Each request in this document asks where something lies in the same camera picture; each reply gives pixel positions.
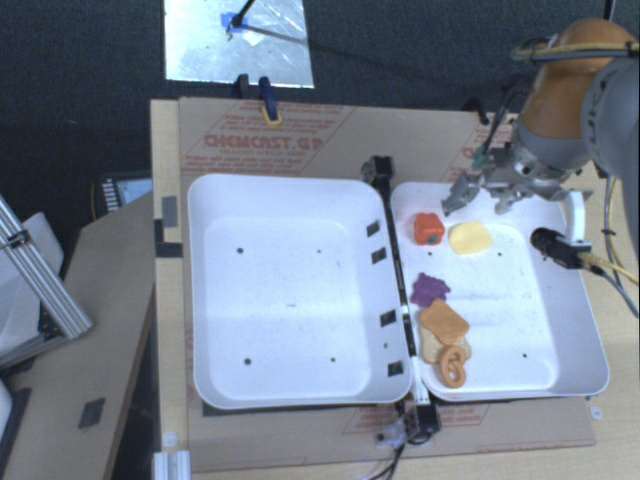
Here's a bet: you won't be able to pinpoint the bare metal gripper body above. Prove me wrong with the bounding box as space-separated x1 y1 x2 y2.
479 143 574 202

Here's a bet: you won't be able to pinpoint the orange bell pepper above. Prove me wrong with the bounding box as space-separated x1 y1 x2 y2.
413 212 446 246

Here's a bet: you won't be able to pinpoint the thin black and white rod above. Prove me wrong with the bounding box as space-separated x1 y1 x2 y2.
379 180 420 359

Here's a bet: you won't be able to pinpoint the purple grapes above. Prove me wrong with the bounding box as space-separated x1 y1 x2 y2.
410 272 451 307

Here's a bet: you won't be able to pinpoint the black cylinder on white bracket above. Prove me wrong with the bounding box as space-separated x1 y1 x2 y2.
529 190 594 271

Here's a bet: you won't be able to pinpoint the orange bread slice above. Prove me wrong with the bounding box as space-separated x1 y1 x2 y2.
419 298 471 345

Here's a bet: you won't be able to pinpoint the tan biscuit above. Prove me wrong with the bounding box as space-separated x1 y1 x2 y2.
418 326 472 365

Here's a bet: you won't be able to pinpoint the brown cardboard board red print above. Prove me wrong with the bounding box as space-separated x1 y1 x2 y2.
177 96 597 474

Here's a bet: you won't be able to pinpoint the white plastic tray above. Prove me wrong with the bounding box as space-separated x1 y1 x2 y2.
186 173 414 411
389 181 611 403

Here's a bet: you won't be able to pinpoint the yellow rounded block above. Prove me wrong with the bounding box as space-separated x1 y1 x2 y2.
448 220 493 256

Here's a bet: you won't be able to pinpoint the orange pretzel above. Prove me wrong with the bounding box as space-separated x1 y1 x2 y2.
438 344 468 389

